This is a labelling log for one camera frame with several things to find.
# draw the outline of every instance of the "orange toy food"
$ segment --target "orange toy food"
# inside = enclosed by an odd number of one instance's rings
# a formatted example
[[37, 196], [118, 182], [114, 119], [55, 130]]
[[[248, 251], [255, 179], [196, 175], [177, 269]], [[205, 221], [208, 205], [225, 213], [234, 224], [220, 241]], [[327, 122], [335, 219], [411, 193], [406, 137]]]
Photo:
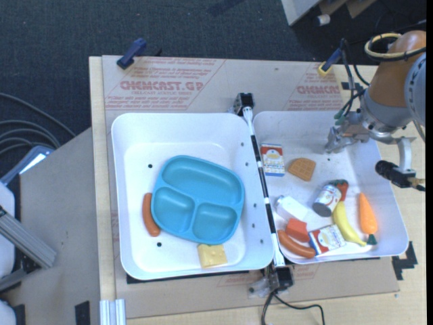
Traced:
[[286, 226], [286, 234], [297, 239], [300, 242], [309, 242], [309, 233], [306, 230], [305, 221], [290, 218]]
[[374, 234], [378, 230], [373, 209], [364, 193], [359, 194], [359, 221], [364, 234], [368, 234], [368, 244], [377, 244]]
[[346, 200], [347, 189], [349, 188], [349, 183], [345, 179], [337, 179], [331, 182], [333, 186], [336, 186], [339, 191], [341, 191], [340, 201]]
[[278, 230], [278, 241], [279, 243], [289, 251], [294, 254], [300, 255], [301, 257], [306, 257], [307, 259], [311, 259], [316, 256], [316, 251], [309, 247], [303, 246], [300, 243], [293, 241], [284, 230]]
[[152, 193], [148, 192], [143, 197], [143, 205], [141, 207], [143, 214], [144, 226], [147, 232], [152, 237], [156, 237], [161, 233], [161, 229], [156, 225], [154, 218], [152, 217], [152, 212], [150, 211], [150, 203], [152, 201]]
[[287, 171], [305, 181], [310, 181], [315, 167], [315, 161], [307, 158], [298, 158], [290, 164]]

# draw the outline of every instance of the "toy hot dog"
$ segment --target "toy hot dog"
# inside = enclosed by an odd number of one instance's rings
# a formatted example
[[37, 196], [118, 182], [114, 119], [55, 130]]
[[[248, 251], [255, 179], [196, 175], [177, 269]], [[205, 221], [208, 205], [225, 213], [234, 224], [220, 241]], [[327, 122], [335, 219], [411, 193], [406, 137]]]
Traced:
[[279, 243], [288, 251], [300, 255], [301, 257], [306, 257], [307, 259], [316, 256], [316, 251], [313, 248], [295, 242], [284, 232], [284, 230], [278, 230], [277, 234]]
[[152, 212], [150, 211], [150, 202], [152, 201], [152, 193], [148, 192], [143, 197], [143, 205], [141, 207], [143, 213], [144, 226], [147, 232], [152, 237], [156, 237], [161, 233], [161, 229], [156, 225]]

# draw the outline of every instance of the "black cable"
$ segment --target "black cable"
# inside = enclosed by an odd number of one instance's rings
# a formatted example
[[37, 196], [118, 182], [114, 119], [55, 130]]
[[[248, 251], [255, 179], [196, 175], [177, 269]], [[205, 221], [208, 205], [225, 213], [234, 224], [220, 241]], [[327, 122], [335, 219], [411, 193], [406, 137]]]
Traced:
[[6, 147], [2, 150], [0, 150], [0, 155], [5, 154], [6, 152], [9, 152], [10, 150], [21, 148], [21, 147], [29, 147], [28, 144], [14, 144], [12, 146]]
[[406, 18], [409, 18], [408, 16], [406, 16], [405, 14], [402, 14], [401, 12], [398, 12], [398, 11], [393, 11], [393, 10], [391, 10], [391, 9], [389, 9], [388, 11], [386, 11], [386, 12], [384, 12], [379, 18], [378, 18], [378, 20], [376, 21], [376, 23], [374, 24], [374, 29], [373, 29], [373, 33], [377, 33], [377, 34], [380, 34], [380, 32], [378, 32], [378, 27], [379, 27], [379, 24], [380, 24], [380, 22], [382, 21], [382, 19], [383, 19], [383, 17], [384, 16], [386, 16], [386, 15], [390, 15], [391, 16], [391, 18], [392, 18], [392, 25], [393, 25], [393, 30], [396, 30], [397, 29], [397, 27], [396, 27], [396, 16], [397, 15], [400, 15], [400, 16], [403, 16], [403, 17], [406, 17]]
[[290, 305], [289, 303], [287, 303], [287, 302], [281, 300], [277, 295], [274, 295], [274, 296], [275, 296], [275, 298], [276, 298], [279, 302], [281, 302], [281, 303], [283, 303], [284, 305], [286, 305], [287, 307], [290, 307], [290, 308], [293, 308], [293, 309], [304, 310], [304, 309], [310, 309], [310, 308], [314, 308], [314, 307], [319, 308], [319, 309], [320, 309], [321, 318], [322, 318], [322, 324], [325, 325], [325, 313], [323, 312], [323, 308], [322, 308], [322, 306], [320, 306], [320, 305], [318, 305], [318, 304], [314, 304], [314, 305], [309, 305], [309, 306], [297, 307], [297, 306]]
[[0, 140], [8, 135], [11, 135], [13, 133], [34, 133], [35, 135], [39, 135], [44, 137], [45, 139], [47, 139], [48, 141], [51, 142], [52, 146], [54, 147], [54, 149], [56, 149], [58, 146], [56, 145], [56, 142], [53, 141], [48, 135], [46, 135], [45, 133], [43, 133], [42, 131], [39, 130], [35, 130], [35, 129], [14, 129], [14, 130], [9, 130], [6, 131], [5, 133], [0, 135]]
[[346, 112], [344, 113], [344, 115], [347, 116], [347, 114], [350, 112], [350, 109], [352, 108], [352, 103], [353, 103], [353, 99], [355, 96], [355, 82], [353, 81], [352, 71], [350, 71], [350, 66], [348, 65], [348, 62], [347, 62], [346, 50], [345, 50], [345, 46], [344, 46], [345, 42], [346, 42], [345, 39], [341, 40], [340, 49], [342, 50], [341, 58], [343, 61], [344, 68], [346, 69], [346, 72], [347, 72], [347, 77], [348, 77], [348, 82], [349, 82], [349, 87], [350, 87], [350, 99], [348, 101]]
[[274, 295], [275, 295], [275, 291], [270, 292], [266, 301], [265, 301], [265, 304], [263, 305], [262, 318], [261, 318], [262, 325], [266, 325], [266, 322], [265, 322], [266, 311], [268, 310], [268, 307], [271, 304], [271, 301], [272, 301], [272, 298], [274, 297]]
[[30, 108], [31, 110], [34, 110], [35, 112], [41, 114], [45, 118], [48, 118], [49, 120], [51, 120], [55, 124], [59, 125], [61, 128], [63, 128], [64, 130], [66, 130], [72, 137], [76, 136], [75, 133], [72, 132], [72, 130], [70, 130], [67, 126], [65, 126], [65, 124], [61, 123], [60, 121], [58, 121], [53, 116], [50, 116], [49, 114], [43, 112], [42, 110], [40, 110], [36, 106], [33, 106], [32, 104], [29, 104], [28, 102], [25, 102], [24, 100], [21, 100], [18, 97], [14, 97], [12, 95], [1, 93], [1, 92], [0, 92], [0, 97], [9, 99], [9, 100], [12, 100], [12, 101], [15, 101], [15, 102], [18, 102], [19, 104], [21, 104], [23, 106], [26, 106], [27, 108]]
[[[343, 46], [344, 46], [344, 49], [347, 51], [347, 54], [348, 54], [348, 61], [351, 62], [351, 60], [352, 60], [352, 53], [351, 53], [351, 51], [350, 51], [350, 45], [349, 45], [349, 42], [348, 42], [346, 39], [344, 39]], [[364, 83], [366, 86], [370, 86], [370, 83], [368, 83], [368, 82], [364, 79], [364, 77], [361, 76], [361, 73], [359, 73], [358, 66], [357, 66], [356, 64], [353, 64], [353, 68], [354, 68], [355, 73], [357, 74], [357, 77], [359, 78], [359, 80], [360, 80], [362, 83]]]
[[33, 143], [30, 142], [28, 139], [24, 139], [21, 137], [9, 137], [9, 138], [5, 138], [5, 139], [0, 140], [0, 144], [6, 144], [9, 142], [22, 142], [22, 143], [25, 143], [29, 146], [33, 145]]
[[262, 317], [261, 317], [261, 325], [266, 325], [266, 322], [265, 322], [266, 312], [268, 310], [269, 305], [271, 304], [271, 301], [272, 301], [273, 297], [275, 297], [279, 302], [283, 303], [287, 307], [292, 308], [292, 309], [296, 309], [296, 310], [305, 310], [305, 309], [310, 309], [310, 308], [318, 307], [320, 309], [322, 324], [325, 325], [325, 313], [323, 312], [322, 306], [320, 306], [318, 304], [308, 305], [308, 306], [302, 306], [302, 307], [290, 305], [289, 303], [285, 302], [284, 300], [280, 299], [277, 296], [277, 291], [276, 290], [274, 290], [273, 292], [269, 293], [269, 295], [268, 295], [268, 297], [267, 297], [267, 299], [265, 301], [265, 304], [263, 305]]
[[30, 127], [36, 127], [37, 129], [40, 129], [43, 133], [45, 133], [47, 136], [49, 136], [51, 138], [51, 140], [55, 143], [56, 148], [60, 147], [60, 142], [57, 138], [55, 138], [55, 136], [49, 132], [48, 130], [46, 130], [46, 128], [36, 124], [36, 123], [32, 123], [32, 122], [28, 122], [28, 121], [20, 121], [20, 120], [10, 120], [10, 121], [3, 121], [0, 122], [0, 126], [1, 125], [11, 125], [11, 124], [21, 124], [21, 125], [28, 125]]
[[[416, 23], [413, 23], [413, 24], [410, 24], [410, 25], [406, 25], [406, 26], [402, 26], [402, 27], [397, 28], [397, 29], [395, 29], [393, 31], [394, 31], [394, 33], [398, 33], [400, 31], [403, 31], [403, 30], [406, 30], [406, 29], [415, 28], [416, 26], [419, 26], [419, 25], [422, 25], [422, 24], [427, 24], [427, 20], [423, 19], [423, 20], [420, 20], [420, 21], [418, 21]], [[364, 37], [364, 38], [359, 39], [359, 40], [351, 41], [351, 42], [349, 42], [349, 45], [356, 45], [357, 43], [365, 43], [368, 40], [370, 40], [370, 38], [371, 37]]]
[[344, 110], [346, 107], [348, 107], [349, 105], [352, 105], [353, 100], [355, 100], [356, 98], [359, 98], [361, 95], [364, 95], [365, 93], [365, 89], [362, 91], [359, 91], [358, 93], [356, 93], [355, 95], [353, 95], [353, 97], [351, 97], [347, 103], [345, 103], [345, 105], [343, 106], [342, 110]]

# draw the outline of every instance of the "toy banana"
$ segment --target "toy banana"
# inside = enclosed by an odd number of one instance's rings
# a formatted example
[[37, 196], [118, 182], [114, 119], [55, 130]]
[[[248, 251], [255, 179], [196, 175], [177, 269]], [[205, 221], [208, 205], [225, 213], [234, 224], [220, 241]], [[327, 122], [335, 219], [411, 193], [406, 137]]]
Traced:
[[362, 241], [357, 232], [353, 229], [353, 227], [349, 224], [346, 215], [346, 206], [344, 206], [344, 202], [340, 201], [337, 204], [337, 207], [334, 209], [332, 213], [332, 218], [334, 219], [334, 223], [337, 224], [338, 228], [341, 231], [344, 239], [348, 242], [354, 242], [359, 244], [360, 246], [367, 245], [366, 242]]

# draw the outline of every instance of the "toy carrot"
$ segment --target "toy carrot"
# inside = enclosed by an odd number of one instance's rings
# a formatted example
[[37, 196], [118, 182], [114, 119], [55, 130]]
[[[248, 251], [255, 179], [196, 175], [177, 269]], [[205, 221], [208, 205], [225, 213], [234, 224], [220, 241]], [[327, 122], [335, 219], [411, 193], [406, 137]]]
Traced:
[[364, 193], [359, 194], [359, 221], [363, 232], [369, 235], [367, 244], [377, 244], [374, 234], [378, 230], [378, 223]]
[[349, 183], [345, 179], [336, 179], [332, 181], [331, 184], [336, 186], [339, 191], [341, 191], [341, 199], [340, 201], [346, 200], [347, 189], [349, 188]]

